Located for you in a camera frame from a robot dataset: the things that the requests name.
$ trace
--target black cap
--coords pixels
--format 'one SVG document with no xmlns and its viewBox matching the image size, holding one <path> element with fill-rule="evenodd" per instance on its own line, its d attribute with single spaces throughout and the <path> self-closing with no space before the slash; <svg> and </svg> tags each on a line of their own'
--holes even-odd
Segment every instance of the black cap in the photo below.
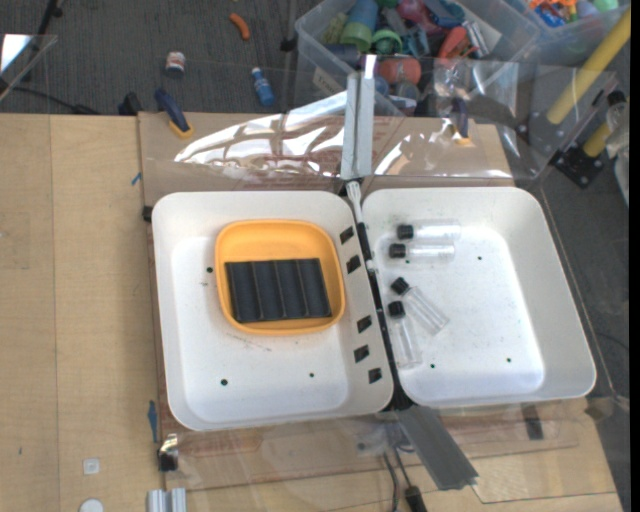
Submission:
<svg viewBox="0 0 640 512">
<path fill-rule="evenodd" d="M 404 318 L 407 315 L 404 312 L 404 306 L 402 305 L 402 301 L 400 300 L 392 302 L 391 304 L 389 304 L 388 308 L 391 318 Z"/>
<path fill-rule="evenodd" d="M 399 277 L 393 283 L 391 283 L 391 289 L 396 292 L 398 295 L 404 295 L 406 291 L 409 289 L 409 283 L 407 283 L 404 279 Z"/>
<path fill-rule="evenodd" d="M 389 258 L 404 258 L 407 255 L 407 246 L 404 244 L 391 244 L 389 246 Z"/>
<path fill-rule="evenodd" d="M 407 240 L 413 238 L 413 226 L 410 224 L 400 224 L 396 230 L 398 238 L 400 240 Z"/>
<path fill-rule="evenodd" d="M 609 95 L 607 96 L 607 103 L 609 104 L 610 107 L 612 107 L 613 105 L 617 105 L 618 103 L 626 103 L 626 102 L 627 102 L 627 98 L 625 97 L 624 93 L 620 89 L 616 89 L 612 93 L 609 93 Z"/>
</svg>

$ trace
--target blue marker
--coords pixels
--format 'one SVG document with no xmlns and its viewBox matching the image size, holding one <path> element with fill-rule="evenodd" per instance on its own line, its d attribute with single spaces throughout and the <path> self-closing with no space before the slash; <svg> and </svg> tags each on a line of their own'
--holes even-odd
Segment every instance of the blue marker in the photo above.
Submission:
<svg viewBox="0 0 640 512">
<path fill-rule="evenodd" d="M 265 107 L 270 107 L 275 103 L 276 97 L 273 94 L 269 81 L 262 76 L 262 70 L 260 68 L 253 68 L 253 70 L 251 70 L 251 74 L 255 79 L 253 86 L 256 89 L 260 103 Z"/>
</svg>

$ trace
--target gray carpet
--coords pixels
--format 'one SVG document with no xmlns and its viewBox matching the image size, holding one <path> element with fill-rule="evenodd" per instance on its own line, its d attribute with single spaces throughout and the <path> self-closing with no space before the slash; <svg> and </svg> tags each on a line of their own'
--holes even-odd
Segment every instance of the gray carpet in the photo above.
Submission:
<svg viewBox="0 0 640 512">
<path fill-rule="evenodd" d="M 0 0 L 0 33 L 35 33 L 45 3 Z M 316 3 L 298 0 L 295 17 Z M 48 90 L 66 102 L 112 115 L 129 91 L 137 93 L 145 109 L 156 110 L 153 92 L 158 86 L 164 86 L 187 111 L 279 108 L 260 106 L 250 70 L 266 68 L 274 89 L 284 90 L 285 55 L 279 47 L 288 30 L 287 0 L 68 0 L 63 11 L 49 28 L 58 35 L 58 44 L 25 87 Z M 249 42 L 243 42 L 229 22 L 232 11 L 249 22 Z M 170 50 L 186 54 L 183 80 L 162 73 Z M 626 94 L 630 62 L 627 44 L 609 66 Z M 16 91 L 0 103 L 0 112 L 68 113 L 68 109 Z M 603 120 L 601 112 L 594 123 Z M 606 167 L 585 190 L 552 170 L 532 192 L 548 206 L 557 224 L 568 269 L 587 312 L 585 325 L 599 373 L 592 396 L 628 398 L 629 215 L 611 163 Z M 624 508 L 630 510 L 630 420 L 624 399 L 599 419 L 598 428 Z"/>
</svg>

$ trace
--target wooden table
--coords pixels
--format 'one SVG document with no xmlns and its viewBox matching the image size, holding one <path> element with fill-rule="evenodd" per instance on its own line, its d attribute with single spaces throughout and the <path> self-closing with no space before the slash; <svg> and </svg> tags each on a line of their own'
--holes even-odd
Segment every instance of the wooden table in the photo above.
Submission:
<svg viewBox="0 0 640 512">
<path fill-rule="evenodd" d="M 0 511 L 142 511 L 164 477 L 136 120 L 4 114 L 0 141 Z M 621 510 L 584 405 L 574 445 L 473 459 L 473 488 L 410 476 L 431 512 Z M 189 510 L 383 511 L 390 494 L 374 470 L 190 492 Z"/>
</svg>

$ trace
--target yellow bowl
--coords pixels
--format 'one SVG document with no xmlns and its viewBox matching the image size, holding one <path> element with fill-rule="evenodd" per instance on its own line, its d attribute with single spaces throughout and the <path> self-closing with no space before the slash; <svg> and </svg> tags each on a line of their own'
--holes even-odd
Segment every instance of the yellow bowl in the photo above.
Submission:
<svg viewBox="0 0 640 512">
<path fill-rule="evenodd" d="M 330 316 L 243 323 L 233 317 L 225 263 L 306 258 L 320 260 L 331 307 Z M 232 325 L 247 333 L 268 336 L 308 334 L 327 329 L 344 314 L 344 283 L 338 254 L 329 235 L 310 222 L 265 219 L 225 226 L 216 239 L 215 272 L 222 313 Z"/>
</svg>

